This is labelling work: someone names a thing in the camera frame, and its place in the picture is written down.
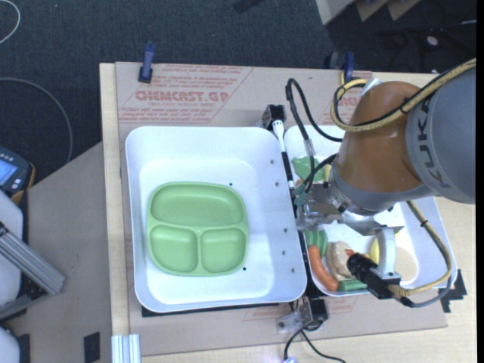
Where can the orange toy sausage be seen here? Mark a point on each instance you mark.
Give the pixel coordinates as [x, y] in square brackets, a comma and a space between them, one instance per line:
[321, 268]

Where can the white plastic tray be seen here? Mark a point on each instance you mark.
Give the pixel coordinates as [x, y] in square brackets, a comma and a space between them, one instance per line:
[427, 248]
[264, 240]

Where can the green divided plate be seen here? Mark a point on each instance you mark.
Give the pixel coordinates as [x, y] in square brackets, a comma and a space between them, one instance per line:
[196, 206]

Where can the brown cardboard board red print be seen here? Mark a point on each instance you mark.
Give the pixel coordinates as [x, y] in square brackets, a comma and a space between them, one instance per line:
[234, 89]

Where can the green toy lettuce leaf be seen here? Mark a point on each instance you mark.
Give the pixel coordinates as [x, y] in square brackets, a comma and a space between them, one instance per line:
[304, 166]

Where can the yellow banana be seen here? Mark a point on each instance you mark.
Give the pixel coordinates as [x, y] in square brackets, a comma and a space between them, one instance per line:
[375, 252]

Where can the green rectangular block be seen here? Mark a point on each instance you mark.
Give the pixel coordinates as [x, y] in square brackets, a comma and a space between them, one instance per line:
[351, 285]

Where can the green ribbed toy vegetable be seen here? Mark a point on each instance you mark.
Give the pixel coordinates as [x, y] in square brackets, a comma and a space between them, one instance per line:
[317, 240]

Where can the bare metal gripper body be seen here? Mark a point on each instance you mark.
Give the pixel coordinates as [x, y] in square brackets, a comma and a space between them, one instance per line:
[321, 202]

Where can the thin black and white rod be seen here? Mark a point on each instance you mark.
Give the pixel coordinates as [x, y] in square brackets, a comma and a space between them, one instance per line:
[283, 146]

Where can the beige toy bread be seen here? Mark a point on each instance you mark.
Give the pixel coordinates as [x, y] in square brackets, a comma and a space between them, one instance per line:
[336, 259]

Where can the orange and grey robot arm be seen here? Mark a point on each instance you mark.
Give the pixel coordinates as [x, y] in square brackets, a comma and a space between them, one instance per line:
[378, 146]

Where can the black cylinder on white bracket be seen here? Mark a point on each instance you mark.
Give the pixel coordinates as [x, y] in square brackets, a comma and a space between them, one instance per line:
[387, 252]

